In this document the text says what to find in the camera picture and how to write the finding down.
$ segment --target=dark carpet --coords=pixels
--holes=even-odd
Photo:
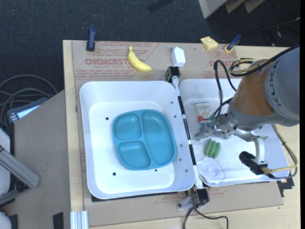
[[[300,20],[286,22],[298,17],[300,0],[266,0],[251,13],[244,5],[231,14],[221,6],[206,20],[198,0],[0,0],[0,84],[33,74],[62,90],[62,40],[87,40],[90,25],[97,28],[97,41],[199,43],[211,36],[229,43],[240,33],[240,45],[293,46],[300,43]],[[49,91],[32,78],[12,80],[0,90],[25,87]],[[6,99],[0,94],[0,104]]]

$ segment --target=black clamp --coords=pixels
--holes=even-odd
[[[180,76],[180,69],[177,66],[169,66],[165,72],[166,81],[172,83],[173,76]]]
[[[254,174],[256,174],[256,175],[264,174],[262,168],[267,167],[267,163],[258,164],[255,161],[254,155],[252,155],[246,151],[243,151],[240,153],[239,159],[244,165],[248,166]]]
[[[94,52],[95,42],[94,37],[96,34],[96,27],[90,26],[90,29],[88,30],[88,41],[87,41],[87,51]]]

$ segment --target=blue clip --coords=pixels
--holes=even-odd
[[[231,41],[231,43],[227,44],[224,47],[224,51],[226,53],[230,53],[233,50],[233,47],[240,42],[241,38],[242,38],[241,34],[237,34],[237,36],[234,37],[234,39]]]
[[[96,27],[90,26],[90,29],[88,30],[88,41],[87,41],[87,51],[94,52],[95,42],[94,37],[96,34]]]

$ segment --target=blue plate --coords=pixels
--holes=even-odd
[[[120,162],[128,169],[156,169],[176,157],[172,129],[159,111],[138,110],[117,116],[112,135]]]

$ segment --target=yellow banana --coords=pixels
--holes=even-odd
[[[136,68],[139,71],[142,72],[149,72],[152,70],[152,68],[143,63],[142,61],[140,61],[137,56],[135,55],[135,53],[132,51],[132,47],[129,47],[129,53],[128,53],[128,61],[132,64],[132,66],[134,68]]]

